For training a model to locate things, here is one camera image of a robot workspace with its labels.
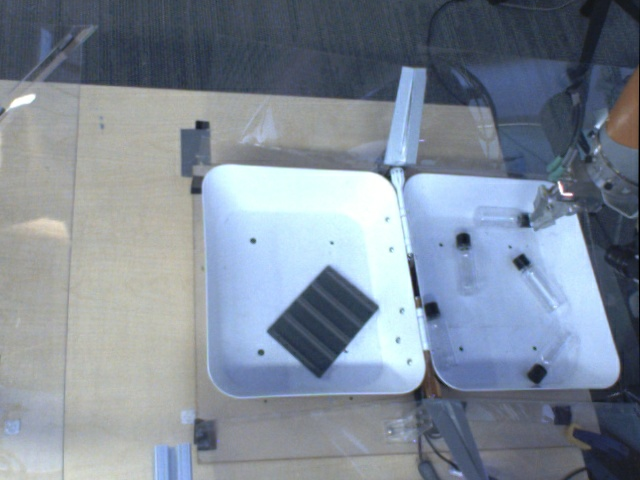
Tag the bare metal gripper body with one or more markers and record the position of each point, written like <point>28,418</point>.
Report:
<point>607,190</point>

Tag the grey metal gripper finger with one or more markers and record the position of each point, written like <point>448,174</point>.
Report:
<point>552,215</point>
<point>544,203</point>

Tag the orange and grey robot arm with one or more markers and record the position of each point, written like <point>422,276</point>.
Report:
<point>626,118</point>

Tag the clear bottle with black cap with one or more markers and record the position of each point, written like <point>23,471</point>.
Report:
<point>440,333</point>
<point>466,268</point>
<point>552,353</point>
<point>539,283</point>
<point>497,216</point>

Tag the white plastic tray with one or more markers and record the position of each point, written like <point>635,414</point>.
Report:
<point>280,228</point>
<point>500,328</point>

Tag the black ribbed rack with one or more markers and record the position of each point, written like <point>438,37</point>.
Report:
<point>322,320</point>

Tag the clear plastic bottle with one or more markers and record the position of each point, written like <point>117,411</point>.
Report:
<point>402,427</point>

